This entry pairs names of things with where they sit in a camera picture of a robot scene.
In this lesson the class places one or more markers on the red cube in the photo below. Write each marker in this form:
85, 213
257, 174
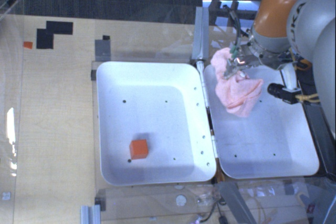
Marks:
139, 149

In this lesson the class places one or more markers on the pink cloth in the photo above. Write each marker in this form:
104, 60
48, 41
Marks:
237, 97

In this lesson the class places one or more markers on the white plastic tray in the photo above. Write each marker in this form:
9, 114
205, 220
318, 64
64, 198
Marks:
265, 144
155, 123

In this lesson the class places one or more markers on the pale wood board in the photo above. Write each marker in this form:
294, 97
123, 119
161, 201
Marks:
147, 42

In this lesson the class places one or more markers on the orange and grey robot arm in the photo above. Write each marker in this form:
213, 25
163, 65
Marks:
307, 23

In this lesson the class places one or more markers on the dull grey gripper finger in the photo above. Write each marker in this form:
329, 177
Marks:
229, 70
242, 70

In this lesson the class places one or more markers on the black cylinder on white bracket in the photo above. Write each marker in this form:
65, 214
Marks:
284, 93

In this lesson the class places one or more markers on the thin black and white rod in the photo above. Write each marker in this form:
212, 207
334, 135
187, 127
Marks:
207, 102

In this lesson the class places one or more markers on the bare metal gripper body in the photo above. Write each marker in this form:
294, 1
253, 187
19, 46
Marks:
256, 59

